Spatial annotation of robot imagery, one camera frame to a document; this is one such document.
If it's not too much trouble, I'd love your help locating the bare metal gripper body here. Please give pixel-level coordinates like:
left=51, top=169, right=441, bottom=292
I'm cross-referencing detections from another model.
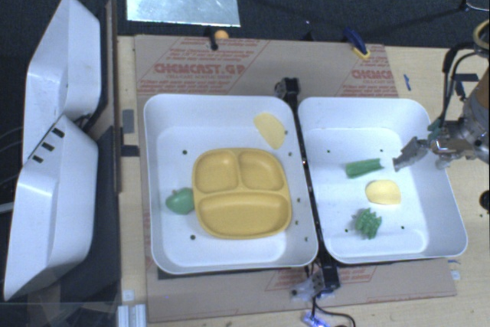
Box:
left=427, top=117, right=490, bottom=170

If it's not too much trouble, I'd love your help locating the yellow toy lemon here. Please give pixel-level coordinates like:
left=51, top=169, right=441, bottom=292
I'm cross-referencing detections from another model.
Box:
left=364, top=179, right=403, bottom=207

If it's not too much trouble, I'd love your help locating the green toy celery stalk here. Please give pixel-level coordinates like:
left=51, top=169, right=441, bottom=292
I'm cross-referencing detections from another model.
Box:
left=345, top=158, right=386, bottom=180

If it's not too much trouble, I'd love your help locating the white plastic tray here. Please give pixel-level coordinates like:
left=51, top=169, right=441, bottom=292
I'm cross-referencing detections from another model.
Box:
left=143, top=93, right=320, bottom=276
left=297, top=96, right=469, bottom=265

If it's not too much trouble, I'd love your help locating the thin black rod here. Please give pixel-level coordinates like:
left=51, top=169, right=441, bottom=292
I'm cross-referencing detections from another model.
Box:
left=289, top=97, right=331, bottom=270

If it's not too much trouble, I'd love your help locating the yellow toy potato chip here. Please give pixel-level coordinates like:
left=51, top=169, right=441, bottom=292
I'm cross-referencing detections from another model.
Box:
left=253, top=112, right=288, bottom=152

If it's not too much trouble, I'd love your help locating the yellow divided plate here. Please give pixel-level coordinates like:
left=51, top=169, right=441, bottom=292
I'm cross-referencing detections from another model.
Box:
left=191, top=147, right=293, bottom=241

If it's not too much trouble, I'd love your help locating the brown cardboard board red print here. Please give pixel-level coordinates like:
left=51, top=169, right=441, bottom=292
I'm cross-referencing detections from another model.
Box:
left=133, top=34, right=459, bottom=324

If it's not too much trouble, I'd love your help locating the green toy pepper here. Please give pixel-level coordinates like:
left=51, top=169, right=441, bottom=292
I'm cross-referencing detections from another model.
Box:
left=165, top=187, right=197, bottom=217

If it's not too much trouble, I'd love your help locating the black block with thin wires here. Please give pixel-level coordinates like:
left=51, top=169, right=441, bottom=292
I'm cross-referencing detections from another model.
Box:
left=274, top=77, right=302, bottom=101
left=311, top=263, right=342, bottom=293

